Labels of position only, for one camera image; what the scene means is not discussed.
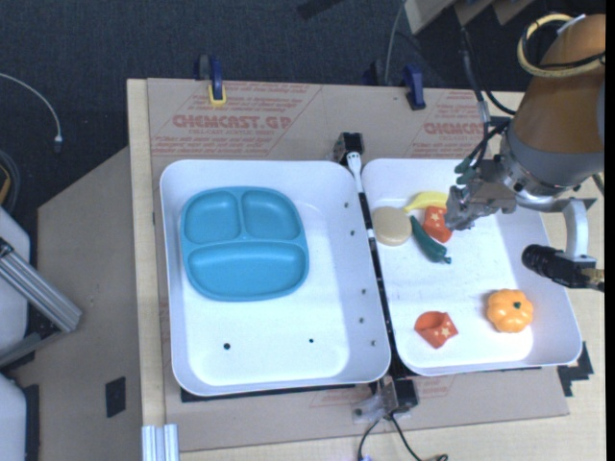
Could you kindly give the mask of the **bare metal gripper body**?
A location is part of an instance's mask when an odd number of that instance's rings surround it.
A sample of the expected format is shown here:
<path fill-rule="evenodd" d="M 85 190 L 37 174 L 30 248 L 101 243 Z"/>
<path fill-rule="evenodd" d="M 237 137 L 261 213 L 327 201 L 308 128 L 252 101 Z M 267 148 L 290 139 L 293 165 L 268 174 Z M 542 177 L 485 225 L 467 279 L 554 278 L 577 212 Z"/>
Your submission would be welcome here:
<path fill-rule="evenodd" d="M 482 160 L 477 166 L 468 166 L 464 172 L 460 171 L 460 166 L 456 171 L 459 176 L 448 196 L 456 194 L 460 207 L 474 206 L 479 218 L 498 211 L 514 212 L 519 193 L 533 182 L 530 170 L 513 158 Z"/>

